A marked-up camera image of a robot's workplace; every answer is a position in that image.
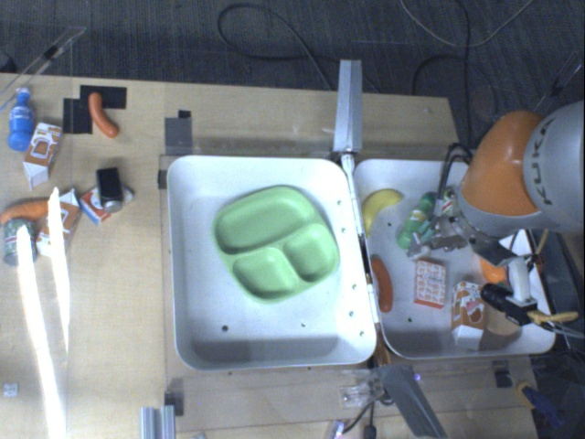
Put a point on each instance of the red and white small carton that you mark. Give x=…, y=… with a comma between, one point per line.
x=93, y=208

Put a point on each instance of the orange and white carton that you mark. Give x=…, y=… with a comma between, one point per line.
x=42, y=151
x=68, y=220
x=466, y=318

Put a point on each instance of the yellow banana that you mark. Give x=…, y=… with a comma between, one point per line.
x=381, y=198

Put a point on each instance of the orange and white patterned packet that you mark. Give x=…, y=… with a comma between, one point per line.
x=429, y=284

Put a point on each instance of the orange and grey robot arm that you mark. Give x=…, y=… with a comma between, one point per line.
x=512, y=167

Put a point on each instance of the green divided plate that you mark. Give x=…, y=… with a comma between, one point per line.
x=260, y=227

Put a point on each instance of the orange carrot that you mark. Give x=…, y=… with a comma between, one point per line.
x=25, y=209
x=492, y=272

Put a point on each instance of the green plastic bottle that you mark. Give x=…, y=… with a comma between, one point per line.
x=413, y=220

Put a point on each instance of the black cylinder on white bracket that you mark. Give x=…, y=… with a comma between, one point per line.
x=505, y=301

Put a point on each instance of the white plastic tray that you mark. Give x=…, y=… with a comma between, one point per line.
x=420, y=332
x=201, y=318

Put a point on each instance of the blue plastic bottle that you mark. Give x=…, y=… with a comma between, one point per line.
x=20, y=121

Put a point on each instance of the pale wood board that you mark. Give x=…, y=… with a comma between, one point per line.
x=274, y=121

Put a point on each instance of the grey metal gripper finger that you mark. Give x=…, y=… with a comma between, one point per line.
x=419, y=248

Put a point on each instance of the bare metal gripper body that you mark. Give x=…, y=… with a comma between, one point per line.
x=452, y=241

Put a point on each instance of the black can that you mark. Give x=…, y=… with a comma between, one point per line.
x=109, y=188

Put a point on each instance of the orange sausage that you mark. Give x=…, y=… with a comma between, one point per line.
x=383, y=284
x=100, y=117

